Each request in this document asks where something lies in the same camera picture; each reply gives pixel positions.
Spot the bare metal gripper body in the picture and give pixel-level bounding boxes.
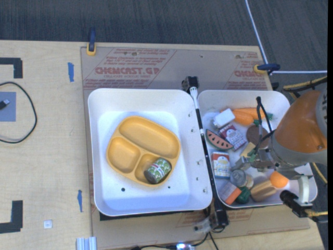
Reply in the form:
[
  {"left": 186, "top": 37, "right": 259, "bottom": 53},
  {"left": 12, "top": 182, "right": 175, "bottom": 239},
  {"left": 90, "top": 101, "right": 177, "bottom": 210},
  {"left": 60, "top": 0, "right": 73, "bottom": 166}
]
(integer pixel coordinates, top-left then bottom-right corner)
[{"left": 255, "top": 146, "right": 282, "bottom": 172}]

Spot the yellow cheese wedge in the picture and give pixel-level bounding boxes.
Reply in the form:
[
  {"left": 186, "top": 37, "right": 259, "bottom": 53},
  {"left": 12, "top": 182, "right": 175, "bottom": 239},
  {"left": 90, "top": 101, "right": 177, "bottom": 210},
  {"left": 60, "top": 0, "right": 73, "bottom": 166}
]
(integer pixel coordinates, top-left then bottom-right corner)
[{"left": 239, "top": 141, "right": 257, "bottom": 159}]

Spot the silver can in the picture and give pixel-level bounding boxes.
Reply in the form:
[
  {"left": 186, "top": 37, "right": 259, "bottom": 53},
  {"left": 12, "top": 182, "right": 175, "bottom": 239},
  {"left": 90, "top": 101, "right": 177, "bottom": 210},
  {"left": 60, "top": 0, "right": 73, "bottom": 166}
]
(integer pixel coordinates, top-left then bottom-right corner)
[{"left": 229, "top": 168, "right": 254, "bottom": 189}]

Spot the orange ball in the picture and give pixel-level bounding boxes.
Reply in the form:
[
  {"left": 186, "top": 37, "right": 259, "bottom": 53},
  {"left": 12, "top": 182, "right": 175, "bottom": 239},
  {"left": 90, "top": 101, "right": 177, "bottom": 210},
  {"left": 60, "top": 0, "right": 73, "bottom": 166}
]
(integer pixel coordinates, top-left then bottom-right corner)
[{"left": 269, "top": 171, "right": 290, "bottom": 189}]

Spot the red white and yellow box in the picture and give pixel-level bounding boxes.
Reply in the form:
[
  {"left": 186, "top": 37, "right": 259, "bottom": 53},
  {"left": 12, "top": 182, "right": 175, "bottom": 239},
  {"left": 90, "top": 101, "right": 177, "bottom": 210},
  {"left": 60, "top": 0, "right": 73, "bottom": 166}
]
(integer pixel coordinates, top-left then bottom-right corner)
[{"left": 211, "top": 151, "right": 232, "bottom": 180}]

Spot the brown round biscuit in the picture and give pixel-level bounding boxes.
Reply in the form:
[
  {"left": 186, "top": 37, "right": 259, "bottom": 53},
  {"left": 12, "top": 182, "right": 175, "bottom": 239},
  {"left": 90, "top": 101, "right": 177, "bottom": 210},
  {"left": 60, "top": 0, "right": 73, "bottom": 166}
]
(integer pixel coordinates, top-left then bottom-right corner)
[{"left": 246, "top": 124, "right": 270, "bottom": 149}]

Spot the tan hot dog bun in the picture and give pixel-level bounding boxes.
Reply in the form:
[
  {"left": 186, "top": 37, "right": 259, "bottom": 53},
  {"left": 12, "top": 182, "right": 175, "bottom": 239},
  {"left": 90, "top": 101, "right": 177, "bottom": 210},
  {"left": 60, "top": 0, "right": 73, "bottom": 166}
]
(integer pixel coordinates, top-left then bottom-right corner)
[{"left": 250, "top": 179, "right": 278, "bottom": 203}]

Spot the red and white carton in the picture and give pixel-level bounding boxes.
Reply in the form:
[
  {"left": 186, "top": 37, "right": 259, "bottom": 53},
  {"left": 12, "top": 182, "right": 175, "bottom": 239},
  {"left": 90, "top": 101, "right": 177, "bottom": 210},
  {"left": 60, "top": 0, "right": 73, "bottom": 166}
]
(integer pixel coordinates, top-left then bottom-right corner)
[{"left": 218, "top": 122, "right": 248, "bottom": 152}]

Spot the orange and tan packet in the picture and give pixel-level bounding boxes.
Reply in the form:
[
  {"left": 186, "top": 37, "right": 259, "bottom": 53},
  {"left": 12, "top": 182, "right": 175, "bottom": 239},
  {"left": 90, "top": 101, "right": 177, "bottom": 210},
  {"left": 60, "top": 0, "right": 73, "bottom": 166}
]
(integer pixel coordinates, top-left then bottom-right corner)
[{"left": 219, "top": 182, "right": 243, "bottom": 206}]

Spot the red and green watermelon slice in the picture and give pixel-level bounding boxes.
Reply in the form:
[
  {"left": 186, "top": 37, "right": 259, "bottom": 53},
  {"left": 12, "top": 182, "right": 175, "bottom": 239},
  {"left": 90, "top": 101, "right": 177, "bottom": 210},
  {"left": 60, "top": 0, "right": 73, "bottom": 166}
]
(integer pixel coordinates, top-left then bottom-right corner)
[{"left": 205, "top": 129, "right": 234, "bottom": 151}]

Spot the orange carrot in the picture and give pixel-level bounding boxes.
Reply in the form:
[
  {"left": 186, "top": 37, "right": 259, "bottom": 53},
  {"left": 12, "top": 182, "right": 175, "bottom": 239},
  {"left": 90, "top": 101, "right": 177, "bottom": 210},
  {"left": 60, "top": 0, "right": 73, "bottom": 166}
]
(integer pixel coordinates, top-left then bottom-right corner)
[{"left": 232, "top": 107, "right": 274, "bottom": 126}]

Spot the white plastic bottle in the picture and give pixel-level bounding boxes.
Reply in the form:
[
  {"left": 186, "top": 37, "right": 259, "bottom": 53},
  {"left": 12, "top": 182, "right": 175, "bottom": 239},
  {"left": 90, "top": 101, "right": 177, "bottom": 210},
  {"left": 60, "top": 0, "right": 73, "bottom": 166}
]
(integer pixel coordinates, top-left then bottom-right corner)
[{"left": 213, "top": 108, "right": 236, "bottom": 129}]

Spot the thin black and white rod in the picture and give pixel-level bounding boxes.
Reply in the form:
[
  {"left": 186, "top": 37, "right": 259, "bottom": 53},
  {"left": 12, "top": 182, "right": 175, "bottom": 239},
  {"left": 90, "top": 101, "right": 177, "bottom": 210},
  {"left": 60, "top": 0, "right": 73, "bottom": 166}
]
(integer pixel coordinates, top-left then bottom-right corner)
[{"left": 189, "top": 86, "right": 222, "bottom": 211}]

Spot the white plastic tray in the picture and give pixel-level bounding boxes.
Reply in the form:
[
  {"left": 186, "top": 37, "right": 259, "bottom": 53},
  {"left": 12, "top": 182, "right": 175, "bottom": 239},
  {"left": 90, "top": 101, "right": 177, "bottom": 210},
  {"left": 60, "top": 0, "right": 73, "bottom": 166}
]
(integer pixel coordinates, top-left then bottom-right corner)
[
  {"left": 87, "top": 87, "right": 214, "bottom": 217},
  {"left": 197, "top": 89, "right": 319, "bottom": 209}
]

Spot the green and white can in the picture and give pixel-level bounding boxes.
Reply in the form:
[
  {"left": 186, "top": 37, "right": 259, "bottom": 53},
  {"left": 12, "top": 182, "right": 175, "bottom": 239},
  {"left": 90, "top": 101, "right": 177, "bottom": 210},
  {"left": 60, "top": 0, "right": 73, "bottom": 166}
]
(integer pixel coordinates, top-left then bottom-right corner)
[{"left": 143, "top": 157, "right": 173, "bottom": 185}]

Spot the orange divided plate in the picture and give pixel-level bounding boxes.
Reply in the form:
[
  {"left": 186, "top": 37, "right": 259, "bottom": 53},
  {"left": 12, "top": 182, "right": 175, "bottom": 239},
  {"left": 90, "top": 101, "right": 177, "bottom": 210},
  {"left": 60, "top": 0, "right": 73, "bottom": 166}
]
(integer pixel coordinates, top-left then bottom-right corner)
[{"left": 106, "top": 115, "right": 182, "bottom": 188}]

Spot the brown cardboard board red print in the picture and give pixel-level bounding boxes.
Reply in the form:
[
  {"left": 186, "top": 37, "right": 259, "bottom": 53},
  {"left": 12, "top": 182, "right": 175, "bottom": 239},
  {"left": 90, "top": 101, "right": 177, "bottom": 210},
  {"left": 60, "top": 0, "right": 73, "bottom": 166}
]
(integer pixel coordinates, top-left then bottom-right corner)
[{"left": 80, "top": 45, "right": 311, "bottom": 250}]

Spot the black cylinder on white bracket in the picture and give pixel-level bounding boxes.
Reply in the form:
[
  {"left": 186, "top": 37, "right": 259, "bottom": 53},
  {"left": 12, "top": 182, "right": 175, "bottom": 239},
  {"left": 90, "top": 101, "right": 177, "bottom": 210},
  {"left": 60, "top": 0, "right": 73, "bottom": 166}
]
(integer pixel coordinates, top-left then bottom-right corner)
[{"left": 279, "top": 174, "right": 314, "bottom": 218}]

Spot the black block with thin wires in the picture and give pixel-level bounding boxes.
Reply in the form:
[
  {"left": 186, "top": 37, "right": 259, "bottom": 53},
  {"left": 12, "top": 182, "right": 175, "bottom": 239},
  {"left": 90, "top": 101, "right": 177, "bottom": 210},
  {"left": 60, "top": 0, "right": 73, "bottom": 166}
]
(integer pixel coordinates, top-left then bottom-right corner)
[
  {"left": 181, "top": 76, "right": 200, "bottom": 93},
  {"left": 212, "top": 208, "right": 230, "bottom": 228}
]

